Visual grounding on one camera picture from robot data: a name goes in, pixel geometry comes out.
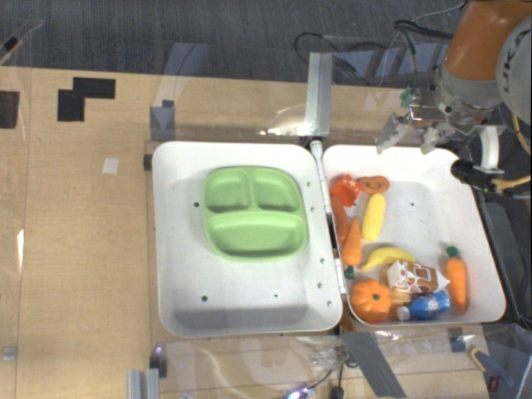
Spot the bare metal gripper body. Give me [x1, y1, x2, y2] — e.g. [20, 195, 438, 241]
[408, 86, 495, 139]

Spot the orange pretzel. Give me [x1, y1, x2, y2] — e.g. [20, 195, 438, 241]
[357, 175, 392, 195]

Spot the red carton with yellow stars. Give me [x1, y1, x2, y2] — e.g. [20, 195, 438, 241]
[330, 175, 363, 208]

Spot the white plastic tray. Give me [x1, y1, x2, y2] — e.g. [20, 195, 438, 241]
[322, 144, 508, 328]
[151, 140, 344, 339]

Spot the yellow corn cob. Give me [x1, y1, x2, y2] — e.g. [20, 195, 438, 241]
[361, 192, 387, 243]

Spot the orange sausage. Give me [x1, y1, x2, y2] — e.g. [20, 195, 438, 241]
[330, 195, 350, 244]

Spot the small orange carrot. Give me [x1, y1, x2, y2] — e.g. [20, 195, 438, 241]
[341, 218, 363, 280]

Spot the yellow banana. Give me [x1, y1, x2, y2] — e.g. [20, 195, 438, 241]
[359, 245, 417, 273]

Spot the white and brown milk carton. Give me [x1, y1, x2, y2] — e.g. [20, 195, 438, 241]
[379, 259, 451, 297]

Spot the large orange carrot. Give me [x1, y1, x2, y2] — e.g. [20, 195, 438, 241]
[444, 245, 470, 316]

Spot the blue bottle with white cap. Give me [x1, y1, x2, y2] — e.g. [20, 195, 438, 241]
[396, 290, 451, 322]

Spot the green divided plate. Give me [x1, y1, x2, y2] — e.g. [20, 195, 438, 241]
[202, 165, 310, 262]

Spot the orange pumpkin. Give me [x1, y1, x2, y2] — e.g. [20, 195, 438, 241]
[349, 278, 393, 324]

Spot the black cylinder on white bracket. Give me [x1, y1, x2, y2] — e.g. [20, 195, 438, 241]
[451, 125, 506, 193]

